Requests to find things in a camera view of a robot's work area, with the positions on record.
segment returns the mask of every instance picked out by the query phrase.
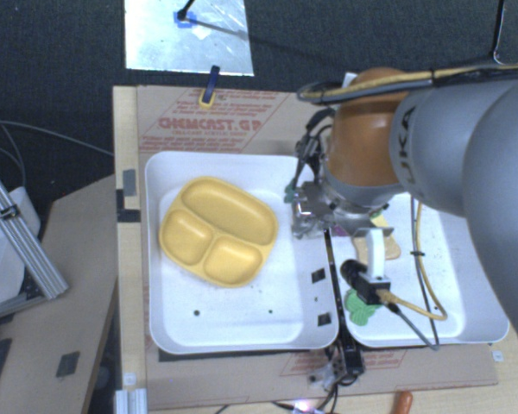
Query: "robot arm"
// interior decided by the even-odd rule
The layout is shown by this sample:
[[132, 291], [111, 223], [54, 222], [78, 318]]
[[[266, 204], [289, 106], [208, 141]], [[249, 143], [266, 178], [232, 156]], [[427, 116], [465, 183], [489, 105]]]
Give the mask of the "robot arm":
[[[518, 74], [512, 69], [512, 78], [499, 78], [500, 69], [467, 70], [466, 78], [448, 71], [444, 81], [450, 84], [431, 88], [421, 78], [374, 69], [349, 91], [316, 90], [317, 102], [343, 101], [316, 198], [330, 204], [335, 222], [348, 231], [400, 191], [464, 216], [518, 331]], [[387, 93], [373, 89], [380, 78]], [[307, 88], [299, 96], [312, 93]], [[345, 101], [346, 93], [353, 99]]]

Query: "orange handle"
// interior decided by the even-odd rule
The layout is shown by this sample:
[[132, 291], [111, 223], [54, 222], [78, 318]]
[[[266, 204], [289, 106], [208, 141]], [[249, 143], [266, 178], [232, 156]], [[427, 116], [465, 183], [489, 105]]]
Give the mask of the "orange handle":
[[409, 391], [402, 392], [399, 396], [399, 400], [397, 400], [394, 414], [408, 414], [411, 411], [412, 404], [413, 394]]

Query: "silver metal plate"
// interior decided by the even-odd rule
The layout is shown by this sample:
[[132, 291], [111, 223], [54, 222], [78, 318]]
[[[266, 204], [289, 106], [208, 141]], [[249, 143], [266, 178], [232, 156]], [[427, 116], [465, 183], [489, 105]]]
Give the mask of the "silver metal plate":
[[179, 22], [187, 0], [124, 0], [129, 69], [253, 76], [243, 0], [196, 0]]

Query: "brown cylindrical object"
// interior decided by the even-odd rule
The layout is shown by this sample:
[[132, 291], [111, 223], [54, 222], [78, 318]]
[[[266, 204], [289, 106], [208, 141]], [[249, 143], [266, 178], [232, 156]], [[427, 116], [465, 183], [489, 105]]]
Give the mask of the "brown cylindrical object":
[[[361, 72], [352, 85], [404, 72], [377, 67]], [[336, 113], [327, 167], [339, 181], [357, 186], [397, 184], [389, 158], [393, 115], [406, 92], [362, 97], [343, 103]]]
[[400, 394], [397, 400], [394, 414], [408, 414], [413, 405], [413, 394], [410, 391], [404, 391]]

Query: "white container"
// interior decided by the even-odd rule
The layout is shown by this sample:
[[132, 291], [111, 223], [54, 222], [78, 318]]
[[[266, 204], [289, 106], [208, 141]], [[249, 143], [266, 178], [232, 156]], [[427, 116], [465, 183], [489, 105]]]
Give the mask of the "white container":
[[[338, 316], [324, 239], [298, 241], [284, 189], [296, 159], [287, 156], [163, 152], [146, 165], [149, 325], [155, 343], [172, 354], [323, 348], [338, 333]], [[258, 275], [239, 288], [213, 285], [189, 273], [160, 249], [161, 220], [180, 189], [212, 176], [266, 203], [279, 232]], [[325, 269], [325, 279], [312, 273]], [[331, 323], [319, 326], [319, 316]]]
[[[385, 274], [391, 279], [391, 291], [400, 298], [424, 308], [424, 299], [416, 276], [410, 222], [410, 196], [395, 196], [383, 213], [401, 257], [387, 260]], [[349, 238], [332, 238], [334, 257], [340, 266], [356, 259]], [[436, 296], [449, 317], [436, 321], [439, 340], [447, 343], [498, 342], [509, 331], [509, 320], [477, 258], [465, 219], [424, 207], [420, 223], [420, 244], [426, 272]], [[342, 298], [350, 287], [339, 278]], [[427, 317], [401, 307], [403, 313], [434, 342]], [[365, 326], [357, 326], [346, 312], [347, 326], [355, 339], [371, 348], [423, 345], [419, 337], [397, 315], [382, 307]]]
[[[23, 187], [13, 190], [9, 196], [19, 211], [29, 229], [37, 234], [41, 226], [38, 215]], [[0, 304], [19, 294], [25, 266], [17, 255], [16, 250], [9, 243], [6, 235], [0, 228]]]

